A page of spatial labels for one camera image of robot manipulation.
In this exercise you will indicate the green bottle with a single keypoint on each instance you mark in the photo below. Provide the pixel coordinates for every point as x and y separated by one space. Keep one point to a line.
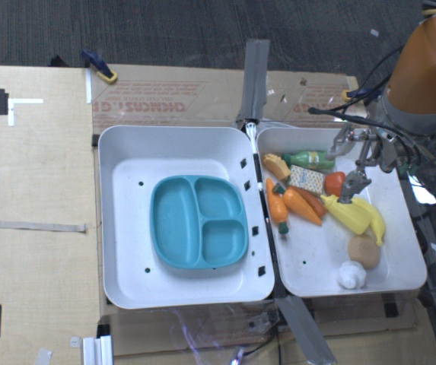
309 160

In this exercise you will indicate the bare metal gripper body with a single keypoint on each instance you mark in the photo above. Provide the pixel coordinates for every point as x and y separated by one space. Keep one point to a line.
390 152

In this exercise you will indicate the patterned white carton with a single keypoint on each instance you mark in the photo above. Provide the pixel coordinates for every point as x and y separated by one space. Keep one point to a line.
307 179

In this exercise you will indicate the dark orange carrot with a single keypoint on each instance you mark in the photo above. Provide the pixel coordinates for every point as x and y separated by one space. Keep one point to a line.
316 203

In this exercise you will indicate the white bottle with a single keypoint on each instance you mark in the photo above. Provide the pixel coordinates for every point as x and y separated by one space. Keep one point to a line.
351 275

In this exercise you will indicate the yellow squeeze bottle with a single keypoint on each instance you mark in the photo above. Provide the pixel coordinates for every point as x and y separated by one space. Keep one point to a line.
349 215

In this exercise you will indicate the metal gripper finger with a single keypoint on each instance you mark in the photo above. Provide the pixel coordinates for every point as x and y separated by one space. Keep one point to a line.
354 183
340 145

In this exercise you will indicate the red tomato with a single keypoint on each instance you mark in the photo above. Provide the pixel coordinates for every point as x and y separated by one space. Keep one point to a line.
333 184

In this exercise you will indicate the brown cardboard board red print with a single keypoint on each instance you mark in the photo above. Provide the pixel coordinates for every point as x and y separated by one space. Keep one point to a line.
172 105

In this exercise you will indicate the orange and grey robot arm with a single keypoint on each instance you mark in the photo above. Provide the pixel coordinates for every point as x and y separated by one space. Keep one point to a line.
423 70

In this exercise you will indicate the yellow banana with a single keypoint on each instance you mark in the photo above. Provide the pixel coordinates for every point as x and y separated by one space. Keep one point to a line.
376 221

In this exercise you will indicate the white plastic tray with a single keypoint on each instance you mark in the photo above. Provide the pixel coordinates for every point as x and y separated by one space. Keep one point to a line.
316 257
130 219

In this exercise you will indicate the tan bread slice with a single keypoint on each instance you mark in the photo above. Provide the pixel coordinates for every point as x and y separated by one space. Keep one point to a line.
276 165

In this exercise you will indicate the tan round biscuit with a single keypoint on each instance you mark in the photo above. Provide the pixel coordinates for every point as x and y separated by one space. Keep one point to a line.
364 251

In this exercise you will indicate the blue divided plate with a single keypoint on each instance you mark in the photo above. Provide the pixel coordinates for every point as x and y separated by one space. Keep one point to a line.
198 223

